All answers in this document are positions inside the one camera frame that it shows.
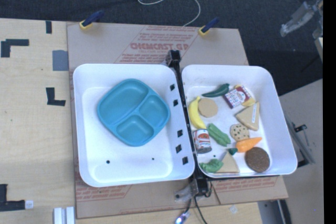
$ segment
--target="gray floor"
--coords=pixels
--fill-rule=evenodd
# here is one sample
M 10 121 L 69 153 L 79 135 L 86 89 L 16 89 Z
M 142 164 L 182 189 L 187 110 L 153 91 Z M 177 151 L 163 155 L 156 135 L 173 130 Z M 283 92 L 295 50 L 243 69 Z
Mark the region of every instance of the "gray floor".
M 298 167 L 284 176 L 289 198 L 286 203 L 290 221 L 284 222 L 279 213 L 277 201 L 260 202 L 259 208 L 265 224 L 318 224 L 324 223 L 323 192 L 323 81 L 318 80 L 307 86 L 280 97 L 283 111 L 296 127 L 305 125 L 305 134 L 298 136 L 313 157 L 314 163 Z M 298 160 L 302 160 L 299 147 L 294 142 Z

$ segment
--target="triangular bread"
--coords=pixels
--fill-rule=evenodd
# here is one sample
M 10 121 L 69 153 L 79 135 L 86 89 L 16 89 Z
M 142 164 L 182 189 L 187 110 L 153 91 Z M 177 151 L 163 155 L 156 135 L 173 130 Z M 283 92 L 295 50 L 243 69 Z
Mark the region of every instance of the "triangular bread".
M 245 108 L 236 115 L 237 120 L 251 130 L 257 131 L 259 129 L 259 110 L 260 103 Z
M 232 157 L 232 155 L 227 152 L 224 159 L 222 160 L 223 166 L 216 173 L 239 173 L 239 167 Z

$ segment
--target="wooden table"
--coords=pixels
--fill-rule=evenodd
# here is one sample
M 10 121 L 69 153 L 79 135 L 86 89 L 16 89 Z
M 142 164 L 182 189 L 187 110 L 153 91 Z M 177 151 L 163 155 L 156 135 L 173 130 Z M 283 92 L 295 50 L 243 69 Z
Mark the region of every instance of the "wooden table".
M 34 208 L 0 212 L 1 223 L 52 223 L 56 207 L 75 206 L 69 72 L 53 71 L 52 51 L 67 51 L 66 22 L 0 19 L 0 41 L 29 39 L 0 58 L 0 184 L 7 200 L 33 200 Z M 65 106 L 47 105 L 46 88 Z M 208 223 L 262 223 L 256 202 L 201 208 Z M 191 209 L 187 223 L 202 223 Z M 78 219 L 76 223 L 173 223 L 181 210 Z

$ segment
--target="cardboard sheet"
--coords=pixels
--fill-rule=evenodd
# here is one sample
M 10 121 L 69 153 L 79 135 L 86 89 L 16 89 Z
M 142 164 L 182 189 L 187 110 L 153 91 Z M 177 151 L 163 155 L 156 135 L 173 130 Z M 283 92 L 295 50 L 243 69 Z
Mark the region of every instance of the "cardboard sheet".
M 78 169 L 76 115 L 72 74 L 84 63 L 163 63 L 169 50 L 179 50 L 181 69 L 191 64 L 248 65 L 237 29 L 212 28 L 201 37 L 196 27 L 94 24 L 82 31 L 68 23 L 68 53 L 71 118 L 75 160 L 77 218 L 184 209 L 174 192 L 188 180 L 94 188 L 80 178 Z M 199 200 L 200 206 L 215 206 L 288 197 L 281 176 L 214 181 L 214 192 Z

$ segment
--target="soda can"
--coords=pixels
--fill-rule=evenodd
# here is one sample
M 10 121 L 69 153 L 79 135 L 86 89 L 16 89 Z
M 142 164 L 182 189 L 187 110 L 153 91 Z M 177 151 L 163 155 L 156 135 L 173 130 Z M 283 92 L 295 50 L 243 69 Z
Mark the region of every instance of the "soda can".
M 210 136 L 207 129 L 199 129 L 193 132 L 196 152 L 199 154 L 207 153 L 212 150 Z

